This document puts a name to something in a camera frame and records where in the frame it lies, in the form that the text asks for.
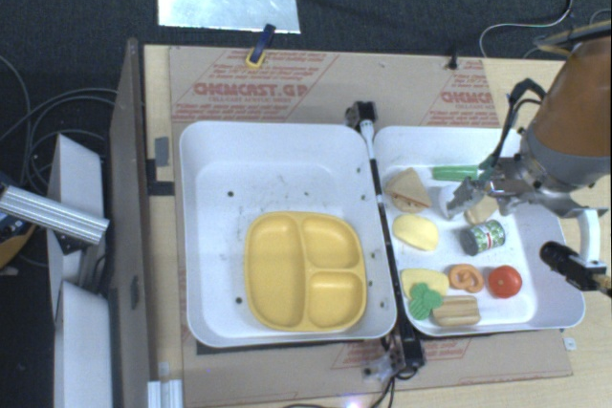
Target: white tray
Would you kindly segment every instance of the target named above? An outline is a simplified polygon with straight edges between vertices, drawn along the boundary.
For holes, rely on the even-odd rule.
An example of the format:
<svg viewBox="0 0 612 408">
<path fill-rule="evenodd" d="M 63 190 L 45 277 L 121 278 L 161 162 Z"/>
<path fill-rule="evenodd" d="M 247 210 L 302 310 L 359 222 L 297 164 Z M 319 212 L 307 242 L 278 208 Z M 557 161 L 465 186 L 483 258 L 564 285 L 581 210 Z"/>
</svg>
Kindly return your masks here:
<svg viewBox="0 0 612 408">
<path fill-rule="evenodd" d="M 340 125 L 203 121 L 181 136 L 186 311 L 213 347 L 379 338 L 397 308 L 361 136 Z M 361 239 L 368 281 L 361 320 L 340 332 L 295 333 L 259 323 L 247 302 L 244 249 L 252 221 L 271 211 L 337 216 Z"/>
<path fill-rule="evenodd" d="M 450 183 L 434 181 L 431 167 L 478 164 L 495 147 L 499 134 L 499 130 L 492 129 L 386 127 L 375 138 L 382 186 L 398 172 L 413 167 L 433 201 L 432 208 L 426 209 L 420 216 L 433 221 L 440 231 L 439 245 L 431 252 L 404 245 L 393 237 L 398 271 L 430 268 L 448 273 L 452 265 L 469 263 L 484 271 L 486 279 L 493 268 L 510 265 L 519 271 L 523 279 L 520 293 L 509 299 L 494 298 L 487 287 L 476 293 L 482 319 L 473 326 L 440 327 L 430 319 L 415 320 L 404 298 L 410 321 L 425 334 L 446 336 L 567 328 L 578 324 L 584 315 L 582 293 L 567 284 L 560 274 L 551 272 L 539 258 L 539 249 L 547 241 L 564 243 L 558 218 L 546 208 L 522 204 L 511 216 L 502 217 L 495 212 L 492 219 L 499 221 L 506 230 L 506 244 L 474 257 L 467 255 L 459 244 L 458 231 L 470 226 L 463 215 L 449 221 L 440 211 L 440 189 Z M 510 133 L 502 155 L 516 153 L 518 144 L 519 136 Z M 392 226 L 395 218 L 402 213 L 389 196 L 384 199 L 387 220 Z M 465 294 L 461 290 L 448 290 L 449 295 L 462 293 Z"/>
</svg>

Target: tin can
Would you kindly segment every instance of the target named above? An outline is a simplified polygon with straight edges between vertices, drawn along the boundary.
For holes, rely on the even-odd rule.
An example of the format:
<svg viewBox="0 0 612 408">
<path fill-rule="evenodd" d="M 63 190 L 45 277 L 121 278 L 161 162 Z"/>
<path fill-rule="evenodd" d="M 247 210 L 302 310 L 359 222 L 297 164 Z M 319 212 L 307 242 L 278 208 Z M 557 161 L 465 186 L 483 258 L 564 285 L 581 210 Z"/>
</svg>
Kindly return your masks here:
<svg viewBox="0 0 612 408">
<path fill-rule="evenodd" d="M 468 255 L 477 255 L 480 252 L 506 243 L 506 231 L 496 220 L 490 220 L 482 225 L 464 229 L 459 240 L 461 247 Z"/>
</svg>

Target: yellow potato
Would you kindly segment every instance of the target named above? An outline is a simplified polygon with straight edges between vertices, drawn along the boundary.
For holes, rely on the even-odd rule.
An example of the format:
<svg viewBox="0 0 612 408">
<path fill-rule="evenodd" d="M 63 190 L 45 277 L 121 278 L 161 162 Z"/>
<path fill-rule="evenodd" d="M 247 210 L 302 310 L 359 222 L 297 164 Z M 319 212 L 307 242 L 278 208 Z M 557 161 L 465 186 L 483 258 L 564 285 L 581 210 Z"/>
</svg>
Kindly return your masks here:
<svg viewBox="0 0 612 408">
<path fill-rule="evenodd" d="M 412 299 L 410 290 L 415 284 L 425 283 L 431 290 L 446 296 L 448 292 L 448 277 L 442 272 L 429 270 L 428 268 L 405 268 L 402 270 L 402 289 L 404 294 Z"/>
<path fill-rule="evenodd" d="M 393 234 L 403 242 L 421 250 L 435 250 L 438 247 L 438 228 L 421 216 L 403 214 L 393 222 Z"/>
</svg>

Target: table surface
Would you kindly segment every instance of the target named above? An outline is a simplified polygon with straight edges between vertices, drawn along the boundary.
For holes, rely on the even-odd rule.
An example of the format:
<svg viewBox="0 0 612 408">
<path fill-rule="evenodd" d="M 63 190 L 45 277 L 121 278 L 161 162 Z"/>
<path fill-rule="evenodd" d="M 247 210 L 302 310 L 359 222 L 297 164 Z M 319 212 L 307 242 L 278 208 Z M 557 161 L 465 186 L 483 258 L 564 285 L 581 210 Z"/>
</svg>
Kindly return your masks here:
<svg viewBox="0 0 612 408">
<path fill-rule="evenodd" d="M 147 47 L 145 51 L 144 72 L 145 77 L 168 77 L 168 51 L 167 47 Z M 557 74 L 561 62 L 533 61 L 533 60 L 507 60 L 485 59 L 484 66 L 490 83 L 493 101 L 500 120 L 506 113 L 506 94 L 518 80 L 530 77 L 536 80 L 545 89 L 550 87 Z M 169 87 L 158 84 L 156 97 L 149 98 L 146 104 L 147 126 L 155 124 L 160 115 L 167 111 L 167 105 L 162 103 L 169 98 Z M 517 125 L 526 125 L 535 113 L 535 108 L 527 105 L 520 115 Z M 574 198 L 581 204 L 591 206 L 610 207 L 610 178 L 601 179 L 592 189 L 582 189 L 574 194 Z M 168 208 L 168 200 L 151 203 L 152 214 L 169 214 L 173 212 Z M 575 220 L 562 222 L 563 232 L 569 244 L 579 243 L 578 224 Z M 160 236 L 160 229 L 154 231 L 153 238 L 162 243 L 172 240 L 172 236 Z M 601 259 L 610 268 L 610 213 L 601 218 Z M 176 258 L 156 252 L 153 268 L 166 268 L 175 263 Z M 157 290 L 166 290 L 168 294 L 178 294 L 176 281 L 167 284 L 158 284 Z M 453 406 L 456 408 L 472 408 L 473 406 L 507 407 L 521 406 L 608 406 L 612 399 L 612 314 L 610 299 L 598 292 L 585 294 L 586 313 L 582 322 L 575 328 L 564 332 L 566 338 L 573 338 L 576 349 L 569 352 L 574 374 L 570 377 L 524 380 L 503 382 L 496 384 L 482 384 L 440 389 L 419 389 L 398 391 L 395 394 L 393 406 L 430 407 L 434 405 Z M 156 311 L 158 338 L 158 358 L 176 359 L 180 364 L 180 349 L 173 347 L 172 338 L 180 337 L 180 326 L 176 322 L 166 322 L 160 315 L 173 315 L 178 317 L 178 305 L 174 309 L 164 303 L 164 311 Z M 362 406 L 370 406 L 376 397 L 361 397 Z M 305 401 L 325 407 L 340 407 L 346 405 L 346 400 L 338 397 L 322 398 Z M 266 406 L 282 407 L 283 403 L 267 403 Z"/>
</svg>

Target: cardboard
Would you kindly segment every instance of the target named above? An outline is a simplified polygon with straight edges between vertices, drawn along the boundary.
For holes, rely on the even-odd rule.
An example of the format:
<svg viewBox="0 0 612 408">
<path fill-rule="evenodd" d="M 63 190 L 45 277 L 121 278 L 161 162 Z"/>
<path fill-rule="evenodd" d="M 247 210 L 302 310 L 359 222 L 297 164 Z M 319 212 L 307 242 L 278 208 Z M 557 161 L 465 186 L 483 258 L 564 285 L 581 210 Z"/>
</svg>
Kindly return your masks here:
<svg viewBox="0 0 612 408">
<path fill-rule="evenodd" d="M 448 60 L 438 56 L 273 51 L 263 72 L 254 72 L 244 68 L 247 51 L 145 49 L 145 93 L 146 101 L 151 101 L 151 107 L 145 104 L 147 157 L 155 159 L 157 139 L 167 139 L 174 148 L 167 165 L 157 168 L 158 179 L 176 178 L 175 188 L 180 188 L 174 164 L 176 141 L 182 129 L 197 119 L 342 123 L 344 111 L 354 101 L 375 100 L 379 129 L 390 124 L 496 126 L 499 122 L 480 60 L 460 60 L 454 72 L 446 68 Z M 363 372 L 381 357 L 377 340 L 239 352 L 198 346 L 185 322 L 184 252 L 177 247 L 182 235 L 180 209 L 176 220 L 164 215 L 176 207 L 179 197 L 175 203 L 172 197 L 161 196 L 149 201 L 152 275 L 168 285 L 157 289 L 153 299 L 167 304 L 166 315 L 156 311 L 154 330 L 166 332 L 157 338 L 157 353 L 169 365 L 170 376 L 183 379 L 186 407 L 271 405 L 381 390 L 380 382 Z M 174 249 L 178 259 L 172 256 Z M 412 380 L 399 383 L 398 390 L 571 374 L 558 331 L 427 340 L 424 345 L 427 365 Z M 499 357 L 505 361 L 495 361 Z"/>
</svg>

